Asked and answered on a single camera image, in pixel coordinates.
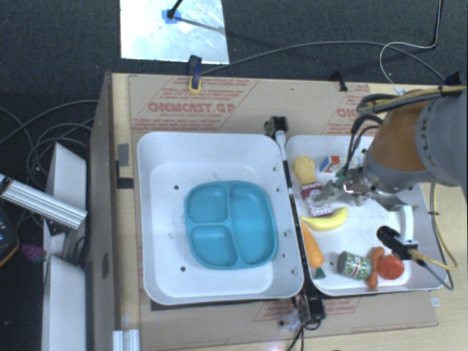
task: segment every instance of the can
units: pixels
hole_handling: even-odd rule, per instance
[[[343,251],[338,257],[336,270],[343,276],[367,281],[372,273],[372,261],[367,257]]]

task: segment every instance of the toy banana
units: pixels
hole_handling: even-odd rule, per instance
[[[338,208],[330,216],[325,217],[305,217],[301,216],[301,221],[307,223],[312,229],[316,231],[332,230],[342,225],[348,217],[348,210],[346,207]]]

